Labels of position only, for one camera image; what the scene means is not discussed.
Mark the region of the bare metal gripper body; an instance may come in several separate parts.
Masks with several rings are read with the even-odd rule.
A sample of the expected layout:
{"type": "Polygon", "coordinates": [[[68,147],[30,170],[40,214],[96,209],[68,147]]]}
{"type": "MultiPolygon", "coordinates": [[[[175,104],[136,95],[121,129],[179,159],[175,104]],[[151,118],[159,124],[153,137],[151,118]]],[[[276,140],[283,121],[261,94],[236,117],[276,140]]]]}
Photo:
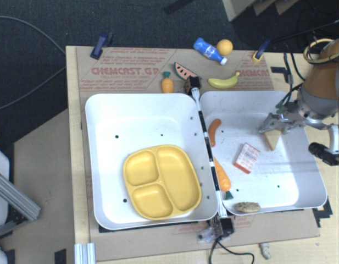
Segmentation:
{"type": "Polygon", "coordinates": [[[328,130],[332,127],[332,124],[323,122],[326,115],[317,114],[303,102],[288,102],[286,105],[279,103],[275,107],[277,126],[278,123],[290,123],[292,129],[307,125],[318,130],[328,130]]]}

